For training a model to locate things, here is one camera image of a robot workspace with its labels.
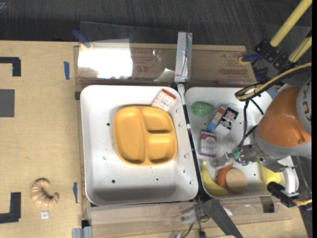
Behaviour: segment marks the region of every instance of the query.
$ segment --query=black square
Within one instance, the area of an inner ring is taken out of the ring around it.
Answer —
[[[14,90],[0,89],[0,117],[14,117]]]

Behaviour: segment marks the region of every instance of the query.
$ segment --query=wooden table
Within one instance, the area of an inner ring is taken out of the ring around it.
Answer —
[[[0,41],[0,57],[19,57],[21,76],[12,65],[0,63],[0,89],[15,90],[13,118],[0,118],[0,213],[7,213],[10,193],[21,192],[19,222],[0,224],[1,238],[67,238],[81,226],[83,216],[77,106],[74,98],[74,47],[78,43]],[[70,65],[70,79],[64,62]],[[59,203],[48,219],[32,204],[30,188],[47,178],[48,193],[58,192]],[[73,192],[78,184],[78,203]],[[287,209],[291,220],[238,225],[245,237],[307,237],[297,208]],[[208,237],[222,236],[219,228]],[[138,236],[163,238],[170,233]],[[193,231],[189,238],[198,237]]]

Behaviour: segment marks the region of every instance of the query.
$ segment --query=yellow pole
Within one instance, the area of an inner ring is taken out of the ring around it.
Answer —
[[[301,0],[300,3],[296,6],[294,11],[289,15],[288,19],[284,22],[281,28],[277,31],[274,37],[271,39],[270,44],[273,47],[277,47],[305,11],[312,5],[313,0]]]
[[[313,36],[306,37],[302,43],[288,57],[291,62],[297,62],[299,58],[312,46]]]

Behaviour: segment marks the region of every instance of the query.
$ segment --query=orange plate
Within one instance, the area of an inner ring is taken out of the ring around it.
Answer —
[[[159,108],[131,106],[120,109],[113,122],[114,145],[127,164],[153,166],[173,160],[177,153],[175,127]]]

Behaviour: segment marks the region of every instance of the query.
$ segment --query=small white square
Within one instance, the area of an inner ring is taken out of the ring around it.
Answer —
[[[42,211],[41,212],[41,219],[48,219],[50,217],[49,211]]]

